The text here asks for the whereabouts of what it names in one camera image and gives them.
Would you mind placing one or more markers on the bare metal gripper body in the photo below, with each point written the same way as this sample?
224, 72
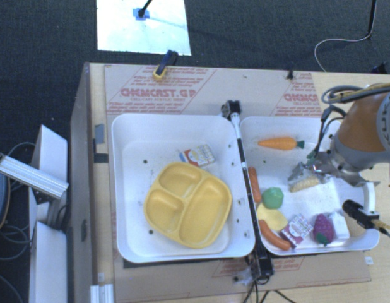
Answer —
332, 165

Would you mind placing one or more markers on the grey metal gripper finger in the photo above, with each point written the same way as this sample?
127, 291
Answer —
322, 177
297, 171

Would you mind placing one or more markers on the yellow corn cob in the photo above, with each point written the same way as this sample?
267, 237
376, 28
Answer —
303, 185

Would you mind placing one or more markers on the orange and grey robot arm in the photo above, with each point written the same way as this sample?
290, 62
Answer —
359, 128

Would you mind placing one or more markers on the white plastic tray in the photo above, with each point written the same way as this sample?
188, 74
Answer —
144, 137
308, 207

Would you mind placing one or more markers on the orange carrot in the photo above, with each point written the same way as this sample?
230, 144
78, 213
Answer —
277, 143

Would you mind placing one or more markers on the green toy pepper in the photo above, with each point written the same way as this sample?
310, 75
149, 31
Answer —
273, 197

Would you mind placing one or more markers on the orange sausage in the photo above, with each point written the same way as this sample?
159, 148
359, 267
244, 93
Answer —
274, 237
254, 183

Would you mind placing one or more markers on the purple grapes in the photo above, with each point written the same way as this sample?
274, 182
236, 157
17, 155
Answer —
323, 227

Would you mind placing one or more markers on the yellow toy lemon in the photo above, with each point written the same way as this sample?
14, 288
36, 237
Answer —
272, 218

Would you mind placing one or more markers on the thin black and white rod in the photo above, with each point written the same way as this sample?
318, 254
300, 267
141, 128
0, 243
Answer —
242, 156

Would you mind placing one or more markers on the red and white small carton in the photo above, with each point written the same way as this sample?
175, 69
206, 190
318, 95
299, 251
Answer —
296, 230

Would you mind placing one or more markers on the brown cardboard board red print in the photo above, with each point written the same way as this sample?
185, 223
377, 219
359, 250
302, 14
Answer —
261, 87

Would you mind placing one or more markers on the red and yellow small carton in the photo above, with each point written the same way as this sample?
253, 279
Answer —
197, 156

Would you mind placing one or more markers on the yellow divided plate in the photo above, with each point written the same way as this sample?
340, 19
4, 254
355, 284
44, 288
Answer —
187, 205

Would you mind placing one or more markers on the black cylinder on white bracket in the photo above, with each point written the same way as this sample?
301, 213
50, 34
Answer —
356, 211

